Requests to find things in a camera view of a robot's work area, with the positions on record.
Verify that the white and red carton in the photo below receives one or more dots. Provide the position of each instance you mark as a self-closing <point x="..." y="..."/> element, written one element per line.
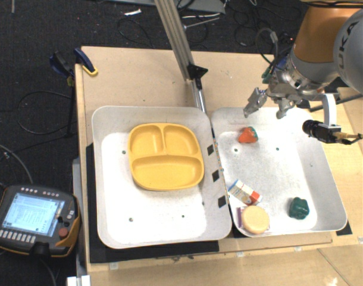
<point x="244" y="192"/>

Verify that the white plastic tray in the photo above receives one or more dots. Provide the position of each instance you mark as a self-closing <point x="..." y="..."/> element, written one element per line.
<point x="157" y="216"/>
<point x="273" y="171"/>

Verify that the red toy strawberry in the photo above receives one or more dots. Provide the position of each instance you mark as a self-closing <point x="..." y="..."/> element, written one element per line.
<point x="247" y="136"/>

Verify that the pale yellow round biscuit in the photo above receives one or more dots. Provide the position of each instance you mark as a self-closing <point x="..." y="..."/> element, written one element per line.
<point x="255" y="220"/>

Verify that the black cylinder on white bracket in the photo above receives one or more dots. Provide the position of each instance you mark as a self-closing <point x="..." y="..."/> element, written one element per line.
<point x="325" y="124"/>

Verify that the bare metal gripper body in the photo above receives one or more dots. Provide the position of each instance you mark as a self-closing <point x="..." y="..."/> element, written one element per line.
<point x="288" y="85"/>

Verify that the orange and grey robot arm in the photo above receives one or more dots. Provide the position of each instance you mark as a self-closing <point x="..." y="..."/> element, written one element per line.
<point x="327" y="34"/>

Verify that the yellow divided plate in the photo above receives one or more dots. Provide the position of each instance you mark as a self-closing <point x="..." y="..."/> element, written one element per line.
<point x="165" y="156"/>

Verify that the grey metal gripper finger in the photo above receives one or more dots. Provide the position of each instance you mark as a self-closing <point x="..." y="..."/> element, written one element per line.
<point x="283" y="108"/>
<point x="253" y="102"/>

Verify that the pale wood board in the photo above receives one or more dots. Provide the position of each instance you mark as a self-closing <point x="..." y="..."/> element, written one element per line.
<point x="145" y="79"/>

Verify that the green toy pepper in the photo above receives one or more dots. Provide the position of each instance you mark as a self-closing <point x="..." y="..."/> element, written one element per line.
<point x="299" y="208"/>

